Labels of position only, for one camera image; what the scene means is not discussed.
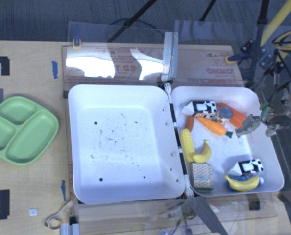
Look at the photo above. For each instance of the yellow banana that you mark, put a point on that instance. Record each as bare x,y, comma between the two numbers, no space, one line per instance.
243,185
204,155

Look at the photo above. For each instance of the orange carrot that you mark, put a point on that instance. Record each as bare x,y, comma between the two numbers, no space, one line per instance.
212,126

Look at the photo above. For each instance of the small white square tag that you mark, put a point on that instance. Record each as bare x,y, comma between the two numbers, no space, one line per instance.
33,212

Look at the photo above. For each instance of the yellow corn cob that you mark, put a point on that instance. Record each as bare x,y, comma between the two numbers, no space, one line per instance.
187,144

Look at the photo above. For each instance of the orange bottle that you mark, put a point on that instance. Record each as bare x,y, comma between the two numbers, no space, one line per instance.
238,117

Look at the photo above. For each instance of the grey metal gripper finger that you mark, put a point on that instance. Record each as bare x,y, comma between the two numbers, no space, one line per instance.
252,120
243,131

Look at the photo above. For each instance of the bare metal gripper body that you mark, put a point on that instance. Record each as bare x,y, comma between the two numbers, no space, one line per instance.
277,121

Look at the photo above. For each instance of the small can with grey lid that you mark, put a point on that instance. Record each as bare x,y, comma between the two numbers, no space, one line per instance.
225,113

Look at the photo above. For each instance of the black and white cow carton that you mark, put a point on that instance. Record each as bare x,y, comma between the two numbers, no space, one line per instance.
250,166
204,106

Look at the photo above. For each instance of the brown sausage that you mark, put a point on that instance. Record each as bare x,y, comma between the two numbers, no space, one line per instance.
190,124

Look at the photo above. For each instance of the green divided plate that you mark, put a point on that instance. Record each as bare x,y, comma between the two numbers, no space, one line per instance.
25,136

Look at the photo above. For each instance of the white plastic tray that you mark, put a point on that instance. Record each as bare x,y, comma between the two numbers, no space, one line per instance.
121,143
231,148

